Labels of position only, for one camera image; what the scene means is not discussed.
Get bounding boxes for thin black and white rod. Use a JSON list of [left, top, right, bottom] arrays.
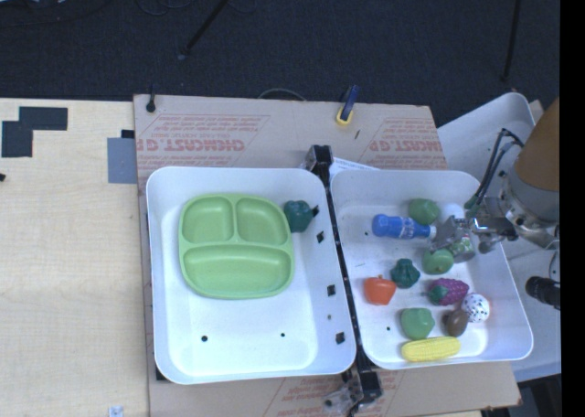
[[318, 163, 372, 378]]

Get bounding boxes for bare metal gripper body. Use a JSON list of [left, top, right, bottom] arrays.
[[473, 195, 560, 252]]

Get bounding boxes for brown toy onion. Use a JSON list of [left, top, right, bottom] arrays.
[[441, 309, 470, 339]]

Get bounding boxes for yellow corn cob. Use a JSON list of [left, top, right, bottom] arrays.
[[400, 336, 463, 363]]

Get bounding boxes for dark green broccoli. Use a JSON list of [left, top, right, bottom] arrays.
[[389, 258, 422, 290]]

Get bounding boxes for purple grapes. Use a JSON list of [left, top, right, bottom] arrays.
[[426, 277, 471, 307]]

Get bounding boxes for white plastic tray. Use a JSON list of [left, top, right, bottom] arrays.
[[329, 168, 535, 371], [145, 165, 358, 386]]

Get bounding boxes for blue plastic bottle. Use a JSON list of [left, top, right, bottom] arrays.
[[370, 213, 438, 241]]

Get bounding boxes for white paper slip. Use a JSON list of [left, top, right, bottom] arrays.
[[330, 156, 381, 174]]

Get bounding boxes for brown cardboard board red print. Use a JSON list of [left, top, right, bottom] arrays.
[[133, 93, 523, 417]]

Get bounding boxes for dark green toy pepper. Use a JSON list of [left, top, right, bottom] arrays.
[[282, 199, 317, 234]]

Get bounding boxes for black cylinder on white bracket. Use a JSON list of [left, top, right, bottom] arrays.
[[524, 250, 561, 312]]

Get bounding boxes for small green and white can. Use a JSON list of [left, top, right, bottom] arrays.
[[449, 233, 477, 263]]

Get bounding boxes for white spotted toy mushroom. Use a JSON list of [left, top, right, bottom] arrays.
[[461, 292, 492, 324]]

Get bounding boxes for black block with thin wires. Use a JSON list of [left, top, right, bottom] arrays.
[[303, 144, 334, 175], [341, 367, 384, 412]]

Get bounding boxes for orange toy pepper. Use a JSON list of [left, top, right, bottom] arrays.
[[363, 274, 399, 307]]

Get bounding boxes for green divided plate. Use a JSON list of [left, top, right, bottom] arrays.
[[177, 193, 295, 302]]

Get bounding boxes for green apple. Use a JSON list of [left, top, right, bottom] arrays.
[[420, 248, 455, 276]]

